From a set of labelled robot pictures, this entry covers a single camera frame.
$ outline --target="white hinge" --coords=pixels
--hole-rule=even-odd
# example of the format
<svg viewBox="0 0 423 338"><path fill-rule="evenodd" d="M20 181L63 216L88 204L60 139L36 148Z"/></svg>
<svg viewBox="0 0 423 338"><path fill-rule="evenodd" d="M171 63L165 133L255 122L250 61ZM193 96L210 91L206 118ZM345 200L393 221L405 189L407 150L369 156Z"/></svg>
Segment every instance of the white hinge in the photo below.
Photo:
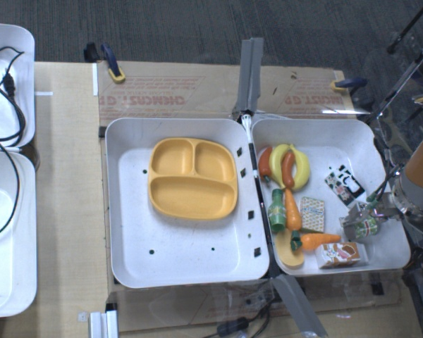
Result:
<svg viewBox="0 0 423 338"><path fill-rule="evenodd" d="M90 313L90 338L118 338L118 313L107 311L106 313Z"/></svg>

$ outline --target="beige oval toy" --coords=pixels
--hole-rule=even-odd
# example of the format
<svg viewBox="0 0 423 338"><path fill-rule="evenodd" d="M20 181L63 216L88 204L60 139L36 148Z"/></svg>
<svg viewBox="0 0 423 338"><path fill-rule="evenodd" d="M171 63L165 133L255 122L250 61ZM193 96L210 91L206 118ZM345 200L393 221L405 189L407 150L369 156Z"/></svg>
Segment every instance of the beige oval toy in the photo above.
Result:
<svg viewBox="0 0 423 338"><path fill-rule="evenodd" d="M276 234L275 238L276 250L281 262L290 268L297 268L304 263L304 253L302 249L293 251L291 249L291 231L283 230Z"/></svg>

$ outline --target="yellow banana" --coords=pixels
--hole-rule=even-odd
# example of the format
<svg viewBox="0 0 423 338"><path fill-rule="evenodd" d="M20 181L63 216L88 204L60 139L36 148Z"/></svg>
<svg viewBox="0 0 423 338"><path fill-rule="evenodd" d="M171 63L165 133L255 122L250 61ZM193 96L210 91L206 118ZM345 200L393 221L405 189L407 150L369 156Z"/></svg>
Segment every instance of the yellow banana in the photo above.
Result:
<svg viewBox="0 0 423 338"><path fill-rule="evenodd" d="M271 169L271 178L279 185L281 189L285 189L285 185L282 181L282 159L290 149L289 144L277 145L271 155L269 156L269 168Z"/></svg>
<svg viewBox="0 0 423 338"><path fill-rule="evenodd" d="M293 179L295 180L295 185L292 188L292 190L295 192L299 189L302 189L309 181L310 164L307 155L297 150L293 144L290 145L290 149L295 154L296 160L296 172L295 176L293 177Z"/></svg>

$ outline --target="yellow divided plate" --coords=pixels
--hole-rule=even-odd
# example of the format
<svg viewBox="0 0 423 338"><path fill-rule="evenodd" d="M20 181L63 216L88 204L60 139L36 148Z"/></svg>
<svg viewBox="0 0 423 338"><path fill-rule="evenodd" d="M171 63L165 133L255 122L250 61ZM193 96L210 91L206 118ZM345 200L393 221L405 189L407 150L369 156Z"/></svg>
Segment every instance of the yellow divided plate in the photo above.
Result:
<svg viewBox="0 0 423 338"><path fill-rule="evenodd" d="M221 219L235 208L235 161L209 140L167 138L154 147L149 163L149 197L159 212L187 219Z"/></svg>

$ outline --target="table surface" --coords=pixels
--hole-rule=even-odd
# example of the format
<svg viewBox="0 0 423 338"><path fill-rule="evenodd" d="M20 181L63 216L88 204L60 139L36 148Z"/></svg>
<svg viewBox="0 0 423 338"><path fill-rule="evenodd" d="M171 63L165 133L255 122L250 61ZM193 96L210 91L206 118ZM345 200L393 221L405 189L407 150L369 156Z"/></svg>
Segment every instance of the table surface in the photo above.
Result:
<svg viewBox="0 0 423 338"><path fill-rule="evenodd" d="M92 64L35 64L38 285L33 304L0 319L0 337L87 337L88 313L108 297L99 102ZM320 313L331 337L422 337L410 293L397 304ZM291 332L275 318L266 334ZM126 333L125 337L201 337L212 327ZM301 337L299 332L289 337Z"/></svg>

